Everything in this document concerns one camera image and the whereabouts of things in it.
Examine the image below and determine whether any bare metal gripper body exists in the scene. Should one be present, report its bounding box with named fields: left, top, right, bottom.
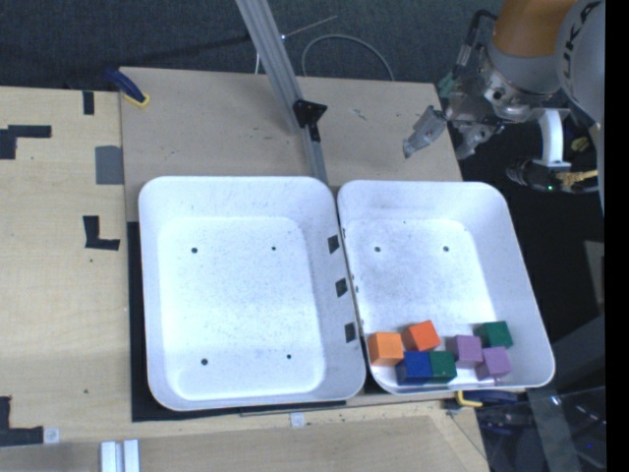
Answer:
left=444, top=61, right=538, bottom=132

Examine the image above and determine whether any white plastic tray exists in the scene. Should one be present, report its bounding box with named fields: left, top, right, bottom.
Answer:
left=138, top=175, right=368, bottom=412
left=336, top=179, right=557, bottom=396

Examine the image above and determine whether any green cube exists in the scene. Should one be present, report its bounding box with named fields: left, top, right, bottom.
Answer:
left=429, top=350, right=459, bottom=384
left=473, top=320, right=514, bottom=350

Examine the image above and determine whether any orange cube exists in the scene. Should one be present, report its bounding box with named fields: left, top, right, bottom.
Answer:
left=400, top=319, right=442, bottom=354
left=367, top=330, right=406, bottom=368

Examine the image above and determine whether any purple cube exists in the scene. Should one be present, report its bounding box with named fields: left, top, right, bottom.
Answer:
left=474, top=345, right=513, bottom=382
left=445, top=334, right=485, bottom=369

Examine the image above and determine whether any blue cube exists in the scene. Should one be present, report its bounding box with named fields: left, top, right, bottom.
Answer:
left=394, top=350, right=434, bottom=385

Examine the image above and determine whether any black cylinder on white bracket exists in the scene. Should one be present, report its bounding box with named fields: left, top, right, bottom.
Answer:
left=505, top=108, right=574, bottom=194

